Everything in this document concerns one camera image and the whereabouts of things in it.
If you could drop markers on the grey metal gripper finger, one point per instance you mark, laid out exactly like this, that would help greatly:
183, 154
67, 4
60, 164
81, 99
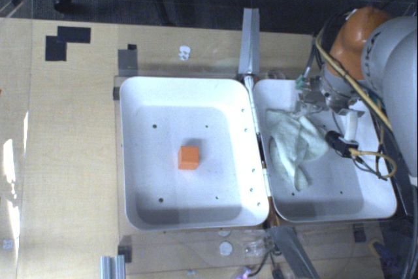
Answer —
298, 100
308, 110

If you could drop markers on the white plastic tray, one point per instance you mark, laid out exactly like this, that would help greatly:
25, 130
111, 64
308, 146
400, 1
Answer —
330, 199
183, 192

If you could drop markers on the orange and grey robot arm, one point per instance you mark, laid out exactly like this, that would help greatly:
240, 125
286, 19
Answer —
388, 75

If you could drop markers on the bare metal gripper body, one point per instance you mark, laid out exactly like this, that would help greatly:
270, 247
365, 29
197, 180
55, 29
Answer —
316, 95

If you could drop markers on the pale green cloth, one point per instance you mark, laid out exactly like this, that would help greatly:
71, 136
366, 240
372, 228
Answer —
289, 147

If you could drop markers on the black cylinder on white bracket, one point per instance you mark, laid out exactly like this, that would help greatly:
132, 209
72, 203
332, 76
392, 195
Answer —
339, 143

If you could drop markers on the orange cube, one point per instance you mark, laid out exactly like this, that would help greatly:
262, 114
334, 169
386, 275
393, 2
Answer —
188, 157

